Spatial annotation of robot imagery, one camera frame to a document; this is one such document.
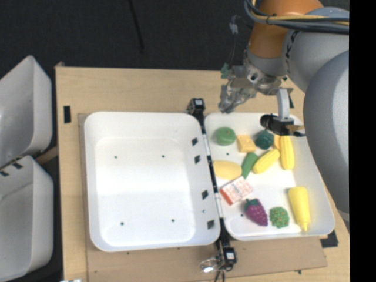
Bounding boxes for black block with thin wires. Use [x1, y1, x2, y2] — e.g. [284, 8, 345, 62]
[186, 98, 206, 116]
[217, 244, 237, 269]

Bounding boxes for green round toy fruit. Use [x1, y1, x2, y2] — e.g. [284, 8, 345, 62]
[213, 127, 236, 146]

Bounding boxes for green grapes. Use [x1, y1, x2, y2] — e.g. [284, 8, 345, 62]
[269, 206, 290, 229]

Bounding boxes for yellow toy lemon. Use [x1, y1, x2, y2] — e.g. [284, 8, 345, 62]
[213, 160, 243, 180]

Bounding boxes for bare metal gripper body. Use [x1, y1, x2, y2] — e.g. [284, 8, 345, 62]
[226, 64, 283, 99]

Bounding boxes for white plastic tray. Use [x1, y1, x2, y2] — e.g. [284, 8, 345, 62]
[203, 112, 336, 242]
[83, 111, 222, 253]

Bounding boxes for yellow corn cob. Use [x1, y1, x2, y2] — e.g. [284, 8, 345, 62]
[278, 135, 296, 171]
[252, 148, 281, 175]

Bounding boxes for yellow cheese wedge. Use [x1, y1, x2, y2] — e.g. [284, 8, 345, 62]
[236, 134, 257, 153]

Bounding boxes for red and white packet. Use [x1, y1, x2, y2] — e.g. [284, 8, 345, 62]
[219, 177, 254, 206]

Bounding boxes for thin black and white rod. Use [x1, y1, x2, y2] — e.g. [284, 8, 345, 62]
[198, 112, 229, 248]

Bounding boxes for yellow squeeze bottle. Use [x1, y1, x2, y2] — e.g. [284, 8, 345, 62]
[287, 186, 311, 233]

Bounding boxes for purple grapes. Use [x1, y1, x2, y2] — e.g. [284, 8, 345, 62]
[244, 198, 269, 227]

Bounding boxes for green toy pepper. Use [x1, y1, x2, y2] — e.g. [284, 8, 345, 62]
[241, 152, 260, 179]

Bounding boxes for dark green broccoli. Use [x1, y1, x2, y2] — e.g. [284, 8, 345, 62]
[254, 130, 275, 150]

